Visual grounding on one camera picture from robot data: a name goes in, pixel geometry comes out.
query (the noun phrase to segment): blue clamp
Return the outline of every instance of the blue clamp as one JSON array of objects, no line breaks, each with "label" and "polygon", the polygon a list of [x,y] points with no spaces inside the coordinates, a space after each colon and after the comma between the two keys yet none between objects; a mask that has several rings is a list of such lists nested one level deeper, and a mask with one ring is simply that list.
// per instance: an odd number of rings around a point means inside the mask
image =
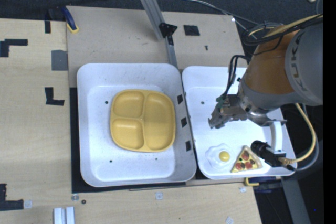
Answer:
[{"label": "blue clamp", "polygon": [[66,7],[63,7],[61,10],[67,22],[67,27],[69,31],[73,34],[76,34],[79,31],[79,28],[76,25],[75,20],[73,19],[70,11]]}]

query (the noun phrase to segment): black clip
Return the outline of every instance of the black clip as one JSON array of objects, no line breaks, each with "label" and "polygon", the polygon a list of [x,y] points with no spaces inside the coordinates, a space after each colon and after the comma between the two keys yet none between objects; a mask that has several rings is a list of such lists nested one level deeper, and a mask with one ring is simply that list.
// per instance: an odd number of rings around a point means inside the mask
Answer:
[{"label": "black clip", "polygon": [[169,25],[169,24],[166,24],[166,23],[161,23],[159,25],[159,29],[161,31],[161,34],[163,37],[167,37],[168,38],[168,43],[169,45],[174,45],[174,42],[173,42],[173,34],[174,32],[177,30],[177,26],[175,25]]}]

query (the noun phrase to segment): toy fried egg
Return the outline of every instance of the toy fried egg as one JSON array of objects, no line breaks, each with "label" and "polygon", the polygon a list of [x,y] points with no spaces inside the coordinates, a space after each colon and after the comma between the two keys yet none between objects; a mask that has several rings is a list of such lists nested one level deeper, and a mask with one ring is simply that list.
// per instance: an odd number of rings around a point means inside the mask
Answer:
[{"label": "toy fried egg", "polygon": [[229,166],[235,161],[235,153],[226,144],[211,146],[205,152],[205,157],[209,161],[211,167],[221,170]]}]

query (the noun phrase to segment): yellow divided plate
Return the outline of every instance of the yellow divided plate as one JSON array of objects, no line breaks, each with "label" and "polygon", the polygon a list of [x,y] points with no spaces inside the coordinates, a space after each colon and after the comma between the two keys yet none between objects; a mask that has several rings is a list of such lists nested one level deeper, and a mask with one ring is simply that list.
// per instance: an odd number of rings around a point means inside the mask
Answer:
[{"label": "yellow divided plate", "polygon": [[121,91],[113,99],[110,129],[112,139],[121,148],[164,151],[175,140],[174,104],[157,91]]}]

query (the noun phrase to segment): toy pizza slice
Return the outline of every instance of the toy pizza slice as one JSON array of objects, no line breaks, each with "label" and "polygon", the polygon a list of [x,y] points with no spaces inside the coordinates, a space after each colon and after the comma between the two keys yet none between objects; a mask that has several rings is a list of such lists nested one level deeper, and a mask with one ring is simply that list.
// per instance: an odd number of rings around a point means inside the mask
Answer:
[{"label": "toy pizza slice", "polygon": [[262,166],[258,156],[248,146],[244,146],[237,157],[231,173],[260,169]]}]

